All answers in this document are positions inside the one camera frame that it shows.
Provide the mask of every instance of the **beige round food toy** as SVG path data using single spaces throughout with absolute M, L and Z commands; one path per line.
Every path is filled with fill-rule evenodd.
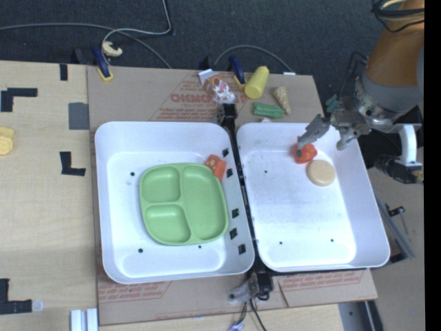
M 308 178 L 319 186 L 327 186 L 336 178 L 336 170 L 334 167 L 322 159 L 309 162 L 306 173 Z
M 14 130 L 0 126 L 0 154 L 8 154 L 14 147 Z

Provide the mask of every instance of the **yellow toy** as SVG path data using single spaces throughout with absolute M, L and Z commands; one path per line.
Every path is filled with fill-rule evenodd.
M 0 126 L 0 154 L 5 155 L 11 152 L 14 147 L 14 130 Z
M 277 87 L 274 90 L 273 95 L 275 96 L 275 98 L 279 102 L 280 106 L 285 111 L 285 114 L 290 115 L 291 114 L 291 106 L 289 104 L 287 88 L 285 86 Z
M 267 85 L 269 70 L 266 66 L 259 66 L 253 75 L 245 84 L 243 91 L 251 99 L 262 97 L 263 91 Z

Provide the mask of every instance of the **wooden table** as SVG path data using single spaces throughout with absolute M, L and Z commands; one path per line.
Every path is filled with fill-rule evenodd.
M 69 330 L 73 309 L 96 308 L 96 264 L 88 130 L 70 130 L 68 104 L 88 102 L 86 66 L 0 62 L 0 90 L 38 88 L 38 97 L 15 97 L 0 126 L 15 130 L 14 149 L 0 156 L 0 278 L 9 300 L 41 300 L 44 310 L 0 316 L 2 330 Z M 61 174 L 60 152 L 85 176 Z M 338 306 L 259 313 L 268 330 L 341 331 Z M 237 314 L 152 321 L 100 330 L 228 330 Z M 245 329 L 260 330 L 250 312 Z

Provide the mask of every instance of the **orange food toy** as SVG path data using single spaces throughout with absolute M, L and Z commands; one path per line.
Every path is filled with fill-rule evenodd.
M 306 163 L 312 161 L 312 159 L 317 155 L 317 150 L 312 143 L 304 145 L 301 150 L 298 149 L 296 144 L 292 152 L 297 163 Z
M 227 167 L 226 162 L 224 162 L 222 159 L 215 156 L 214 154 L 211 154 L 205 162 L 205 165 L 210 167 L 210 169 L 213 171 L 213 174 L 218 177 L 220 181 L 222 181 L 225 168 Z

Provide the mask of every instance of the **yellow bottle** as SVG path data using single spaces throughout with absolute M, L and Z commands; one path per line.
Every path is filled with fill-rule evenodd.
M 259 66 L 253 75 L 245 84 L 243 92 L 251 99 L 259 99 L 262 97 L 263 91 L 267 85 L 269 70 L 266 66 Z

